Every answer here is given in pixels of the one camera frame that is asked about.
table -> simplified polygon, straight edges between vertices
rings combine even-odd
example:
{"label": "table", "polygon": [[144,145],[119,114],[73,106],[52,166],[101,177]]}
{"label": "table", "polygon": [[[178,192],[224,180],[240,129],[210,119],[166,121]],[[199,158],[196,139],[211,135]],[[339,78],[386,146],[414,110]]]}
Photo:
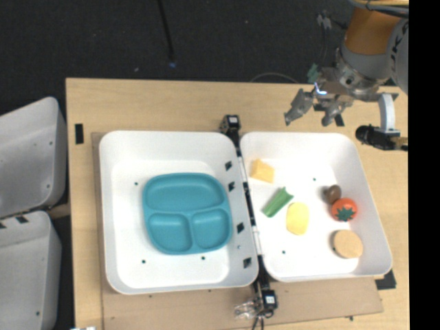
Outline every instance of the table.
{"label": "table", "polygon": [[[135,298],[127,301],[127,296],[117,295],[105,286],[100,267],[100,239],[96,213],[99,201],[96,199],[94,188],[92,135],[118,129],[218,131],[220,121],[226,114],[240,117],[242,133],[338,132],[351,138],[359,151],[393,254],[393,272],[397,280],[397,288],[377,291],[374,289],[373,279],[360,280],[359,285],[365,292],[364,297],[370,296],[373,300],[370,306],[365,305],[365,309],[357,306],[354,310],[345,311],[338,309],[338,305],[325,301],[324,304],[319,305],[319,313],[314,313],[313,309],[310,312],[310,309],[301,309],[302,306],[308,306],[307,300],[302,301],[303,303],[295,303],[302,298],[289,296],[289,290],[283,289],[283,285],[275,285],[275,288],[280,288],[280,292],[283,293],[282,298],[292,304],[292,309],[284,305],[273,318],[267,320],[266,327],[274,330],[348,328],[369,330],[409,327],[408,154],[401,151],[380,151],[361,145],[356,140],[354,133],[358,126],[380,124],[377,103],[355,102],[343,113],[345,126],[332,124],[322,127],[320,119],[323,113],[313,110],[290,126],[286,126],[283,114],[290,108],[293,97],[300,88],[309,91],[311,87],[311,85],[299,84],[241,82],[89,78],[66,80],[69,204],[74,269],[74,315],[77,327],[95,326],[99,330],[107,330],[116,329],[116,325],[125,325],[127,329],[137,329],[140,324],[145,325],[144,321],[147,319],[149,329],[173,329],[175,325],[171,324],[175,324],[178,319],[181,329],[201,328],[204,321],[209,321],[212,329],[250,328],[251,323],[225,320],[223,314],[234,302],[240,303],[241,301],[234,298],[240,299],[246,296],[247,290],[237,289],[226,293],[222,290],[212,290],[212,292],[207,290],[206,292],[210,293],[207,298],[211,300],[209,302],[200,301],[201,297],[208,296],[192,291],[149,296],[150,301],[146,296],[139,300],[151,303],[143,304],[140,309],[144,311],[140,313],[140,309],[137,309],[140,307],[139,302]],[[384,87],[381,90],[399,92],[396,87]],[[396,127],[402,135],[408,135],[408,98],[405,94],[399,93],[395,101]],[[322,285],[323,300],[333,292],[334,299],[339,299],[343,307],[350,307],[350,300],[345,300],[344,303],[341,299],[340,289],[344,288],[344,283],[338,281],[332,285],[327,283]],[[315,300],[316,294],[320,292],[320,285],[315,284],[311,287],[315,287],[313,291]],[[294,292],[300,294],[303,291],[295,288]],[[187,302],[193,302],[193,307],[190,303],[182,307],[182,303]],[[289,313],[295,311],[298,312],[295,322],[286,324],[290,322]],[[173,312],[176,319],[166,319],[167,314]],[[345,318],[350,315],[355,316],[352,321]],[[194,321],[195,316],[199,316],[200,321]]]}

red tomato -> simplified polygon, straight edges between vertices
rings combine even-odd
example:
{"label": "red tomato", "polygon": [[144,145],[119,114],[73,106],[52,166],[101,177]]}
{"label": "red tomato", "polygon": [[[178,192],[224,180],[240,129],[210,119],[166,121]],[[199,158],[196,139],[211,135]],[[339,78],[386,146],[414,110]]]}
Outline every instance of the red tomato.
{"label": "red tomato", "polygon": [[331,206],[331,214],[338,221],[352,220],[358,213],[358,206],[350,198],[340,198]]}

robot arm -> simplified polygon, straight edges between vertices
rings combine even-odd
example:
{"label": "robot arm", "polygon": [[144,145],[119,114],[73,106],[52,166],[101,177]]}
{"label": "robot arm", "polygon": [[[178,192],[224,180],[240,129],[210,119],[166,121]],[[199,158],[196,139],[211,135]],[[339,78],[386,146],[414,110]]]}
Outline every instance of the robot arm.
{"label": "robot arm", "polygon": [[298,92],[285,113],[286,125],[312,106],[325,111],[322,125],[342,121],[354,100],[378,102],[381,127],[361,126],[356,137],[383,150],[408,150],[407,140],[394,129],[393,101],[397,94],[378,93],[388,79],[408,95],[409,0],[349,0],[353,16],[336,52],[335,67],[323,67],[312,92]]}

dark floor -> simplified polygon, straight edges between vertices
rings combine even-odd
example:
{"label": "dark floor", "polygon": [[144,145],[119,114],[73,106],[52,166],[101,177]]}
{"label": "dark floor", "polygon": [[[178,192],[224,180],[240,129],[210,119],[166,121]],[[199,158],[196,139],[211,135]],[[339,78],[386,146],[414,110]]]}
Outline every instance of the dark floor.
{"label": "dark floor", "polygon": [[[307,83],[313,63],[332,63],[352,12],[346,0],[162,1],[171,44],[157,0],[0,0],[0,115],[47,95],[65,114],[66,77]],[[66,330],[69,218],[54,225],[64,247],[56,329]]]}

blue plate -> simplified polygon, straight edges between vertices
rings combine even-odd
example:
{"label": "blue plate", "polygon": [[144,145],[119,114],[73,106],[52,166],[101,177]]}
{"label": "blue plate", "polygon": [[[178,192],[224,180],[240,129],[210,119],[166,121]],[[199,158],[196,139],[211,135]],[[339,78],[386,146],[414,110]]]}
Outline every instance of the blue plate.
{"label": "blue plate", "polygon": [[228,196],[213,176],[156,176],[144,187],[142,205],[151,243],[163,253],[210,252],[232,236]]}

